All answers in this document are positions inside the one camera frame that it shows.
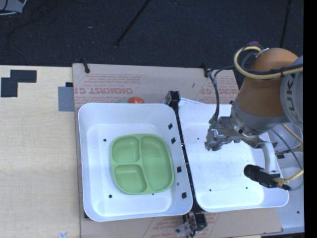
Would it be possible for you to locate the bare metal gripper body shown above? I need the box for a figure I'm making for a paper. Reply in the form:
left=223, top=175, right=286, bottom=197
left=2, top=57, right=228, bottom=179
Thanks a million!
left=210, top=116, right=250, bottom=144

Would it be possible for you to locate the thin black rod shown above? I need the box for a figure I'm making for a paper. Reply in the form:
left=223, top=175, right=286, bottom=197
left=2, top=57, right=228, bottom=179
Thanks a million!
left=172, top=100, right=202, bottom=220

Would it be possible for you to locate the white plastic tray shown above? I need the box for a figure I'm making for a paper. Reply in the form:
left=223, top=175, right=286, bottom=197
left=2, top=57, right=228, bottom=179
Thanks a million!
left=178, top=103, right=290, bottom=213
left=78, top=102, right=194, bottom=223

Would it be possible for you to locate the white printed paper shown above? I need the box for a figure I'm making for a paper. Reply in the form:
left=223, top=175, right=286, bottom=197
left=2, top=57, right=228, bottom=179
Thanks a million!
left=179, top=97, right=207, bottom=107

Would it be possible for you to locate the green divided plate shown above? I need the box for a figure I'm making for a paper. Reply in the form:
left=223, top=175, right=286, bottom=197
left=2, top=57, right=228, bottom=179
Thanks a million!
left=109, top=133, right=175, bottom=196

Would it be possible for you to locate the brown cardboard board red print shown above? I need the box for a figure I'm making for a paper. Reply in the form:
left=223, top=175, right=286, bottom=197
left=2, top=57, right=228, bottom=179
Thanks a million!
left=72, top=63, right=283, bottom=238

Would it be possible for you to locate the red toy tomato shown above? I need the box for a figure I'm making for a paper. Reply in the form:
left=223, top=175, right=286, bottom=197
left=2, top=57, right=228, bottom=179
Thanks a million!
left=128, top=96, right=145, bottom=105

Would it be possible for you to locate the black cylinder on white bracket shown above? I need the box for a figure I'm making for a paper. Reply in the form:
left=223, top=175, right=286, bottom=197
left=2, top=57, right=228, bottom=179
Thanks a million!
left=243, top=142, right=282, bottom=189

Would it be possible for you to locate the black block with wires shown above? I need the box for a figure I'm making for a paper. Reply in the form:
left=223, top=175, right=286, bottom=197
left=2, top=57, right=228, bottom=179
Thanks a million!
left=165, top=90, right=180, bottom=106
left=192, top=211, right=207, bottom=231

